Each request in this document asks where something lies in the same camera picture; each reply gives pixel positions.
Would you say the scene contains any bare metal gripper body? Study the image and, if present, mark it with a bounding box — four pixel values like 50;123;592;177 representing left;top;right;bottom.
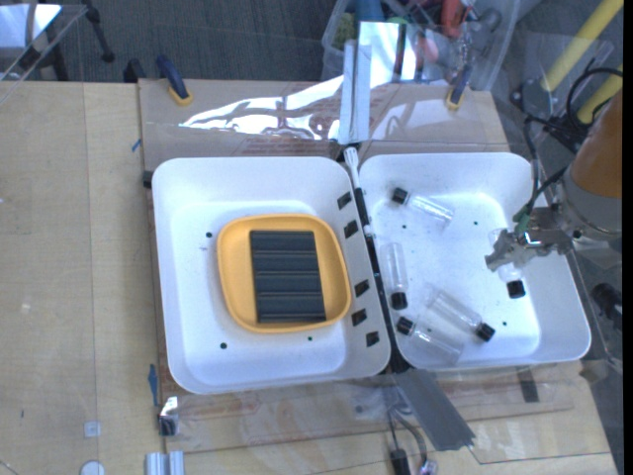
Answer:
518;205;579;259

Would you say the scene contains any clear bottle with black cap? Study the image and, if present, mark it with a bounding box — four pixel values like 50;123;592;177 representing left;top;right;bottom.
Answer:
383;241;410;312
390;186;455;225
488;227;527;300
425;288;497;343
395;315;465;366

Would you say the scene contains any white plastic tray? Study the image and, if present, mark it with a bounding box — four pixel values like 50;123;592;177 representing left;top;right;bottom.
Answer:
150;155;393;396
357;151;592;372

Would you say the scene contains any black ribbed block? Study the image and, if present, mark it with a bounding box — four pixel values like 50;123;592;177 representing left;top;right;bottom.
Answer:
248;229;328;325

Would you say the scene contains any clear plastic storage bin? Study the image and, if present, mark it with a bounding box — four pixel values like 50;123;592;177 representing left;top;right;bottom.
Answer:
320;0;526;93

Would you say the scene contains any yellow plate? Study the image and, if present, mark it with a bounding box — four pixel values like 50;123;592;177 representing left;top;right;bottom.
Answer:
216;213;353;335

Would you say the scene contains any black cylinder on white bracket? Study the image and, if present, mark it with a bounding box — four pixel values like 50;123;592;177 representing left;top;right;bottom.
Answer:
590;281;624;332

